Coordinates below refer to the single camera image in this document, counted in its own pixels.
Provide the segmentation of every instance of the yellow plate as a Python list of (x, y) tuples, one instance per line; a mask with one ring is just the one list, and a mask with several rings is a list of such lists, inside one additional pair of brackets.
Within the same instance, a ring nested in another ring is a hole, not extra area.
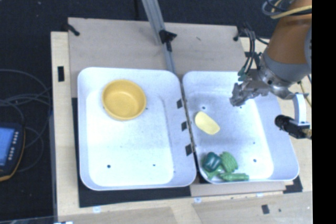
[(133, 81), (114, 80), (104, 87), (102, 103), (111, 117), (122, 121), (131, 120), (144, 111), (146, 95)]
[(195, 124), (203, 132), (213, 135), (220, 131), (219, 125), (208, 114), (199, 111), (195, 116)]

